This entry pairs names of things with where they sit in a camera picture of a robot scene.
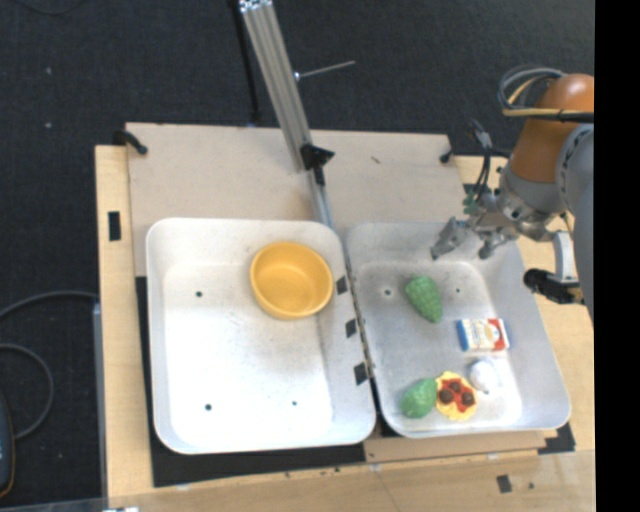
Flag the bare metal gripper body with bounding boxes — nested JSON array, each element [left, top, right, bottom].
[[462, 193, 557, 244]]

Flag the green toy grapes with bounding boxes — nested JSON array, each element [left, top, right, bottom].
[[403, 274, 445, 324], [399, 377, 439, 420]]

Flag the small white and blue carton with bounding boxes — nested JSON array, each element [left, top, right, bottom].
[[455, 317, 512, 353]]

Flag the white plastic tray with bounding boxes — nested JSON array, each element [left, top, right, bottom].
[[145, 216, 377, 456], [343, 220, 572, 440]]

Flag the yellow toy pizza slice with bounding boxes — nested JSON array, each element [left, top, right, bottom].
[[434, 370, 479, 422]]

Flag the pale wood board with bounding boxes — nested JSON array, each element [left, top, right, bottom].
[[123, 121, 557, 464]]

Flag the yellow bowl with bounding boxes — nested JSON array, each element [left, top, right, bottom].
[[249, 241, 335, 321]]

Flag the black cylinder on white bracket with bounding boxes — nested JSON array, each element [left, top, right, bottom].
[[522, 230, 585, 305]]

